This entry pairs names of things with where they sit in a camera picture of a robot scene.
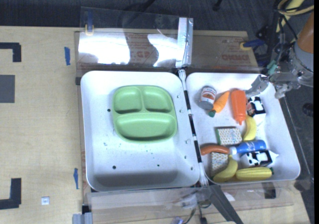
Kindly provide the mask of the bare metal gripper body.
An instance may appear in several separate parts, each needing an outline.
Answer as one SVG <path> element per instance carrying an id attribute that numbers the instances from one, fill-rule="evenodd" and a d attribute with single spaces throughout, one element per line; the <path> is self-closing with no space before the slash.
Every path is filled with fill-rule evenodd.
<path id="1" fill-rule="evenodd" d="M 270 75 L 270 82 L 287 89 L 298 89 L 301 86 L 312 88 L 314 86 L 314 74 L 312 70 L 303 66 L 280 64 Z"/>

